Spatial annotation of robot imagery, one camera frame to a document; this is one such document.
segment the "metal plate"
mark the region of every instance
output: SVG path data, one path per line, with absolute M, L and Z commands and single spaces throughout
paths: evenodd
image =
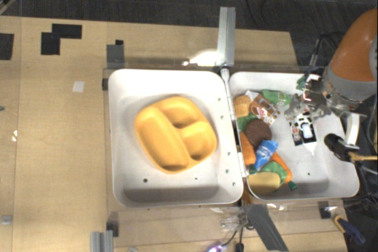
M 204 162 L 179 174 L 157 169 L 140 146 L 140 110 L 171 96 L 192 100 L 217 135 Z M 109 78 L 113 191 L 126 207 L 229 204 L 243 191 L 236 143 L 222 79 L 208 71 L 118 70 Z
M 246 90 L 278 90 L 289 94 L 299 93 L 296 81 L 300 74 L 239 72 L 230 78 L 233 97 Z M 334 114 L 318 119 L 315 124 L 317 145 L 314 155 L 303 145 L 295 146 L 289 124 L 281 115 L 271 126 L 273 140 L 279 143 L 278 153 L 293 173 L 293 181 L 298 185 L 294 191 L 283 186 L 277 191 L 257 196 L 266 201 L 323 199 L 352 197 L 359 190 L 359 179 L 353 164 L 342 162 L 328 150 L 323 142 L 329 133 L 345 137 L 340 119 Z

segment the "black square marker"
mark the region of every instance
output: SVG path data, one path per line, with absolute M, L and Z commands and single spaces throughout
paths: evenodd
M 72 24 L 53 24 L 53 38 L 81 39 L 82 26 Z
M 0 60 L 10 60 L 13 54 L 14 34 L 0 34 Z
M 41 36 L 41 55 L 60 55 L 60 39 L 53 38 L 50 32 L 43 32 Z

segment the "wooden table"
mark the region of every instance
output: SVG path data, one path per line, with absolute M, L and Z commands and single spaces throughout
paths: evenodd
M 218 30 L 14 17 L 1 17 L 0 21 L 0 32 L 9 24 L 22 50 L 16 172 L 15 180 L 7 180 L 14 186 L 14 222 L 12 234 L 0 229 L 0 236 L 12 245 L 4 251 L 89 251 L 90 233 L 104 231 L 107 220 L 102 92 L 106 44 L 124 40 L 125 54 L 130 57 L 185 59 L 216 48 Z M 21 26 L 12 28 L 12 23 Z M 82 39 L 62 39 L 60 55 L 41 55 L 41 33 L 51 32 L 52 23 L 82 25 Z M 11 73 L 14 60 L 17 57 L 1 62 L 1 68 L 9 65 Z M 237 30 L 238 60 L 296 64 L 286 32 Z M 75 81 L 84 81 L 82 93 L 73 92 Z M 1 89 L 9 91 L 11 85 L 3 82 Z M 0 177 L 0 186 L 4 186 L 5 179 Z M 1 214 L 12 212 L 11 208 L 0 204 Z M 327 232 L 321 231 L 324 222 L 320 219 L 303 222 L 315 224 L 313 232 L 297 234 L 297 230 L 283 235 L 291 251 L 346 251 L 343 235 L 330 220 Z M 256 234 L 246 236 L 243 242 L 246 252 L 265 251 Z M 137 248 L 140 252 L 204 251 L 211 244 L 201 241 Z M 127 247 L 116 251 L 127 251 Z

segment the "plastic food item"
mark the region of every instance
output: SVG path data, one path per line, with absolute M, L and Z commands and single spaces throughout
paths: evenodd
M 293 173 L 290 171 L 289 167 L 286 165 L 284 160 L 278 155 L 277 151 L 273 153 L 273 155 L 271 156 L 271 160 L 280 164 L 282 168 L 284 168 L 284 170 L 286 170 L 286 172 L 288 173 L 285 179 L 285 183 L 289 184 L 290 189 L 294 190 L 295 188 L 297 188 L 298 186 L 296 185 L 296 183 L 292 181 Z
M 237 127 L 239 128 L 239 130 L 241 132 L 243 132 L 243 131 L 246 130 L 246 126 L 249 122 L 251 122 L 253 120 L 257 120 L 257 119 L 258 119 L 258 117 L 256 117 L 253 113 L 250 113 L 246 117 L 238 117 L 237 118 Z
M 263 171 L 275 172 L 276 174 L 278 174 L 279 179 L 280 179 L 280 182 L 279 182 L 280 186 L 282 186 L 282 184 L 285 182 L 286 177 L 288 176 L 288 173 L 286 172 L 286 170 L 284 170 L 284 168 L 277 162 L 269 162 L 261 169 L 261 171 L 262 172 Z
M 134 129 L 151 162 L 168 174 L 204 161 L 217 146 L 216 134 L 205 115 L 183 97 L 170 97 L 142 109 Z
M 239 96 L 234 99 L 234 109 L 236 117 L 246 117 L 249 114 L 250 98 Z
M 264 140 L 261 142 L 259 147 L 256 150 L 256 162 L 253 165 L 249 166 L 249 173 L 255 174 L 263 165 L 265 165 L 274 151 L 276 151 L 278 143 L 271 140 Z
M 272 132 L 269 126 L 261 120 L 254 120 L 248 123 L 245 134 L 254 148 L 257 148 L 263 140 L 272 139 Z
M 281 179 L 275 172 L 262 171 L 248 176 L 249 188 L 255 194 L 267 194 L 280 187 Z
M 277 106 L 285 106 L 291 102 L 292 97 L 289 94 L 280 91 L 270 91 L 264 89 L 261 91 L 262 96 Z
M 242 147 L 243 152 L 244 163 L 248 167 L 249 165 L 254 164 L 256 162 L 255 150 L 253 146 L 249 143 L 244 132 L 241 132 L 239 137 L 240 145 Z
M 258 119 L 263 120 L 268 126 L 272 125 L 280 111 L 269 100 L 266 100 L 260 93 L 247 91 L 246 96 L 251 99 L 249 111 L 253 113 Z

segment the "yellow object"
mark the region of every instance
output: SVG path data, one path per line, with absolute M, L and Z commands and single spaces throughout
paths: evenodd
M 355 161 L 378 161 L 378 156 L 374 155 L 358 155 L 355 152 L 348 152 L 348 155 L 350 156 L 350 159 Z
M 333 223 L 336 225 L 336 227 L 340 230 L 341 233 L 345 233 L 345 229 L 338 223 L 338 220 L 343 217 L 341 215 L 336 215 L 333 219 Z
M 168 174 L 204 161 L 217 146 L 205 115 L 183 97 L 170 97 L 144 108 L 136 116 L 134 128 L 148 158 Z
M 236 117 L 246 117 L 249 114 L 250 98 L 239 96 L 234 99 L 234 109 Z
M 248 176 L 249 188 L 255 194 L 267 194 L 276 191 L 281 179 L 275 172 L 262 171 Z

